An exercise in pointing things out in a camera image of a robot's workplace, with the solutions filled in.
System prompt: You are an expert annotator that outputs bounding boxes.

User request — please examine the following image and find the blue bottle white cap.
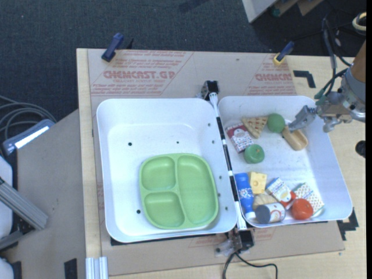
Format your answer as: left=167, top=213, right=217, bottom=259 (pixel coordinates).
left=234, top=172, right=257, bottom=220

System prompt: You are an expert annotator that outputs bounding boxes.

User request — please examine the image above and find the small can grey lid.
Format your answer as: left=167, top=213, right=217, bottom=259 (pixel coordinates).
left=255, top=202, right=287, bottom=225

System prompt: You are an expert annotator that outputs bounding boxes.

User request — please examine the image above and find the beige bread bun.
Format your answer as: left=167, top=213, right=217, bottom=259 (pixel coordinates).
left=281, top=125, right=309, bottom=152

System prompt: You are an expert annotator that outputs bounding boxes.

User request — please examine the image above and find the white plastic tray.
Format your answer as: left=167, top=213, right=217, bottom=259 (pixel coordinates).
left=95, top=97, right=239, bottom=244
left=217, top=95, right=354, bottom=229

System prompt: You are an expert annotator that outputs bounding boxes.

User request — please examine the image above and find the white and orange carton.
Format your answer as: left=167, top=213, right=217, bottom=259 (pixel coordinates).
left=265, top=177, right=292, bottom=203

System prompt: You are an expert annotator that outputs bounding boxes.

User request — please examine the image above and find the yellow pizza slice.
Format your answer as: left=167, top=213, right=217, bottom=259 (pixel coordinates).
left=241, top=115, right=269, bottom=140

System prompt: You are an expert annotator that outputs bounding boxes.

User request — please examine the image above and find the thin black and white rod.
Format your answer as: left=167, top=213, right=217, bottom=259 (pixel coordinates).
left=209, top=92, right=247, bottom=230

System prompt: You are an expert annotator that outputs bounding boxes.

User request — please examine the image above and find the yellow cheese wedge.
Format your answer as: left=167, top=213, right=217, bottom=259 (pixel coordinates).
left=248, top=171, right=268, bottom=195

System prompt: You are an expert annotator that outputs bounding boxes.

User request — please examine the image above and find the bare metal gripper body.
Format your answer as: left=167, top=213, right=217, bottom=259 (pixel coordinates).
left=316, top=90, right=367, bottom=124

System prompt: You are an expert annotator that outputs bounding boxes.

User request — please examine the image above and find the beige croissant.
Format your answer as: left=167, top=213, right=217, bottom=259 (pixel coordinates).
left=252, top=193, right=277, bottom=210

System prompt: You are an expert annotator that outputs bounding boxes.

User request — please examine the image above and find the orange tomato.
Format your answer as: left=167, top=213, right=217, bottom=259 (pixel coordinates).
left=290, top=198, right=315, bottom=221

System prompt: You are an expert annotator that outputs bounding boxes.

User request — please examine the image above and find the white carton orange pattern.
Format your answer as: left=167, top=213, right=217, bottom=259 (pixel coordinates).
left=293, top=182, right=326, bottom=215

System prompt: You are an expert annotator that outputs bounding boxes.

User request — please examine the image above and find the brown cardboard board red print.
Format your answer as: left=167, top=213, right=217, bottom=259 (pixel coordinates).
left=87, top=48, right=346, bottom=276

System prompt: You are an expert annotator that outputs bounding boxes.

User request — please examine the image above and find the black block with thin wires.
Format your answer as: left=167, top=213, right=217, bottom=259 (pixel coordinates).
left=196, top=80, right=220, bottom=100
left=215, top=228, right=256, bottom=257

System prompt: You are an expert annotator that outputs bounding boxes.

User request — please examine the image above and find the red and white packet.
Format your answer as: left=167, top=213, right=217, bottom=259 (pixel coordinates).
left=225, top=122, right=255, bottom=154

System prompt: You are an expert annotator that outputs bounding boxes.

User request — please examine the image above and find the green divided plate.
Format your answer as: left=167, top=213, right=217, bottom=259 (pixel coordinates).
left=138, top=152, right=220, bottom=231

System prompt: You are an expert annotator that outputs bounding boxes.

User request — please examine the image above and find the green apple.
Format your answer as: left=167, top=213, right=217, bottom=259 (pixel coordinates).
left=243, top=144, right=266, bottom=165

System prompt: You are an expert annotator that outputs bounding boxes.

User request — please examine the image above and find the green ball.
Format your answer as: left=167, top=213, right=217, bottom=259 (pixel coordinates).
left=266, top=113, right=287, bottom=134

